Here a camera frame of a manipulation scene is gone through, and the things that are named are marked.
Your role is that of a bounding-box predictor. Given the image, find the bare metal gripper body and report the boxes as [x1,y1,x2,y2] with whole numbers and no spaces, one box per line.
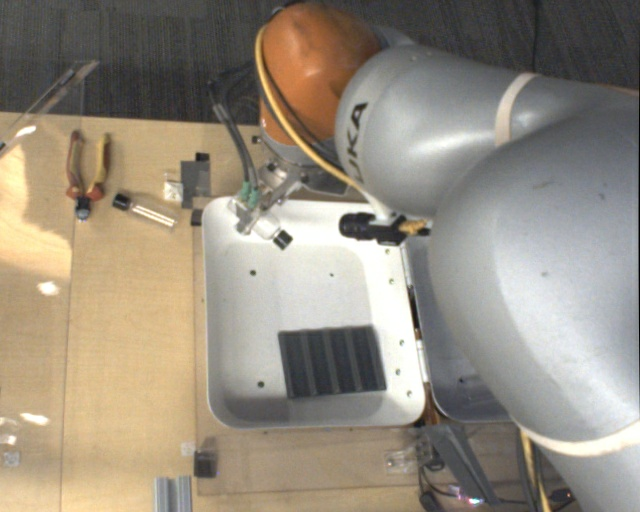
[248,160,308,215]

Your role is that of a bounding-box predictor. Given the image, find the black ribbed rectangular block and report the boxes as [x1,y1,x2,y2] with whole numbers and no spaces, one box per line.
[277,324,389,400]

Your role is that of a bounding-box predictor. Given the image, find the black cylinder on white bracket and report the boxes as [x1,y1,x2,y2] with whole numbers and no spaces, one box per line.
[338,198,432,247]

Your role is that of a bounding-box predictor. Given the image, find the white plastic tray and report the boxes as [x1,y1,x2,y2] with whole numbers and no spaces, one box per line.
[401,233,512,424]
[200,195,428,431]

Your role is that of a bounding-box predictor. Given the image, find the clear bottle with black cap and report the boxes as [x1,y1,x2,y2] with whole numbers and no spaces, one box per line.
[249,214,294,252]
[111,191,181,234]

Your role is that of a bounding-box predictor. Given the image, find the red and yellow handled pliers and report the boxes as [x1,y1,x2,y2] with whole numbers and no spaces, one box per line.
[65,130,113,222]

